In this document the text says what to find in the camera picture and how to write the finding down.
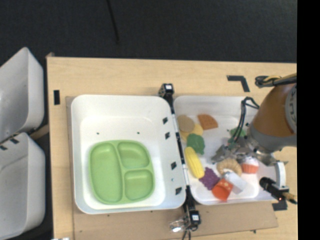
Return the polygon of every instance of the toy cupcake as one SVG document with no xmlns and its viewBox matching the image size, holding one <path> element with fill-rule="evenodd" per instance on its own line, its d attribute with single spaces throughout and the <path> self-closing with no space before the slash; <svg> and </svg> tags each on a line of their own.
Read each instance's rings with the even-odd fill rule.
<svg viewBox="0 0 320 240">
<path fill-rule="evenodd" d="M 244 162 L 241 164 L 242 172 L 246 174 L 255 174 L 259 169 L 259 162 L 253 156 L 248 156 L 245 158 Z"/>
</svg>

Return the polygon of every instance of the table surface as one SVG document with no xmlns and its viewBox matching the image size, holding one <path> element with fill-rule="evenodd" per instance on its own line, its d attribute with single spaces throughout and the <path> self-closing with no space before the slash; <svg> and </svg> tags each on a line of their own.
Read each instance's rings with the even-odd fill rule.
<svg viewBox="0 0 320 240">
<path fill-rule="evenodd" d="M 181 239 L 182 234 L 170 232 L 168 223 L 183 214 L 182 209 L 88 215 L 75 206 L 66 98 L 82 94 L 154 96 L 163 83 L 171 83 L 174 97 L 250 96 L 260 104 L 271 89 L 257 88 L 255 77 L 284 77 L 295 73 L 297 64 L 48 56 L 46 70 L 53 237 L 99 240 L 108 235 L 108 239 L 160 240 Z M 250 92 L 244 92 L 239 81 L 228 81 L 227 76 L 244 76 Z M 275 157 L 289 161 L 286 183 L 291 193 L 298 193 L 297 148 L 285 147 Z M 203 223 L 192 233 L 193 239 L 298 239 L 298 206 L 291 203 L 287 210 L 276 212 L 270 201 L 197 205 L 197 209 Z"/>
</svg>

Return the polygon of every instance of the orange cup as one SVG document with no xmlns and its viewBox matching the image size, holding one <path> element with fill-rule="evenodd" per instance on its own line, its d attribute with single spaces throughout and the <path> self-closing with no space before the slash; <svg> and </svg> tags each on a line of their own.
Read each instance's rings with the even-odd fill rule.
<svg viewBox="0 0 320 240">
<path fill-rule="evenodd" d="M 212 194 L 223 201 L 227 201 L 234 185 L 222 178 L 219 182 L 212 188 Z"/>
</svg>

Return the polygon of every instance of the toy donut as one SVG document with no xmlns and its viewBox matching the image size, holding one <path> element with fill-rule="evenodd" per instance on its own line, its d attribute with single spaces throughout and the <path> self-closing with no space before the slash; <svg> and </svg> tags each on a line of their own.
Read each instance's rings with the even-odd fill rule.
<svg viewBox="0 0 320 240">
<path fill-rule="evenodd" d="M 222 160 L 221 162 L 218 162 L 216 164 L 216 169 L 218 170 L 218 172 L 221 175 L 223 175 L 225 173 L 224 169 L 232 170 L 236 174 L 238 174 L 239 176 L 241 176 L 241 174 L 242 174 L 241 165 L 238 164 L 237 160 L 233 159 L 233 158 L 226 158 L 226 159 Z"/>
</svg>

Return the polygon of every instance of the yellow corn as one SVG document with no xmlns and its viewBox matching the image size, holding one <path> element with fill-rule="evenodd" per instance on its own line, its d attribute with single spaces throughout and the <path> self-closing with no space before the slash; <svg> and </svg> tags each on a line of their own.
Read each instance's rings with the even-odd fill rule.
<svg viewBox="0 0 320 240">
<path fill-rule="evenodd" d="M 190 169 L 194 177 L 200 179 L 205 176 L 205 170 L 200 162 L 197 153 L 192 147 L 188 146 L 185 148 L 184 156 L 186 164 L 188 165 L 188 168 Z"/>
</svg>

